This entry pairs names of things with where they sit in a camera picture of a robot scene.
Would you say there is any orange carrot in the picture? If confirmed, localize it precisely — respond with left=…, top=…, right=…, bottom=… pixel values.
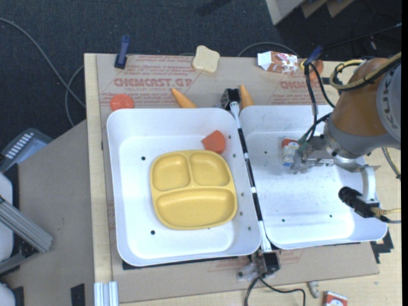
left=239, top=84, right=255, bottom=108
left=170, top=87, right=198, bottom=109

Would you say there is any red and white packet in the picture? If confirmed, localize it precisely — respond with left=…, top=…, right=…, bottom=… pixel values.
left=322, top=290, right=349, bottom=306

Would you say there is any white plastic tray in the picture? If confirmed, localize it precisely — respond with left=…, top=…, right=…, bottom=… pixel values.
left=106, top=107, right=263, bottom=267
left=238, top=104, right=390, bottom=251

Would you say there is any brown round toy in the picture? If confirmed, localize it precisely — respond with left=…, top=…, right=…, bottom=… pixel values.
left=307, top=59, right=324, bottom=82

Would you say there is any black cylinder on white bracket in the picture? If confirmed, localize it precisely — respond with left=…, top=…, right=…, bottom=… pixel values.
left=338, top=165, right=382, bottom=218

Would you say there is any orange round slice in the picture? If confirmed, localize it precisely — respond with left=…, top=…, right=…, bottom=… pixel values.
left=109, top=92, right=135, bottom=112

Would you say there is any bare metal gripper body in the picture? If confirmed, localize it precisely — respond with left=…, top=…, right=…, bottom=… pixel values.
left=293, top=136, right=361, bottom=173

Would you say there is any orange pizza slice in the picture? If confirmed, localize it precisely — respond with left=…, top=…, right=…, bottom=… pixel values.
left=201, top=129, right=228, bottom=155

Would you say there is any red white and blue carton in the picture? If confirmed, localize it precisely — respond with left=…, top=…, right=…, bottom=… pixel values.
left=280, top=136, right=301, bottom=168

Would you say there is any thin black and white rod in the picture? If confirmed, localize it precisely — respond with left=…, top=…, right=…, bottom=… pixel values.
left=229, top=101, right=272, bottom=253

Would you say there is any beige bread slice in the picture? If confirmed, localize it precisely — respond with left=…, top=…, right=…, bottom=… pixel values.
left=191, top=45, right=221, bottom=75

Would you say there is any brown cardboard board red print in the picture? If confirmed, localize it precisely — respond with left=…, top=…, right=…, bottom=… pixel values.
left=95, top=54, right=381, bottom=304

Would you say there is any yellow divided plate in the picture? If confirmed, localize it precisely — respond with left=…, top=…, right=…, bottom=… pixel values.
left=149, top=149, right=239, bottom=231

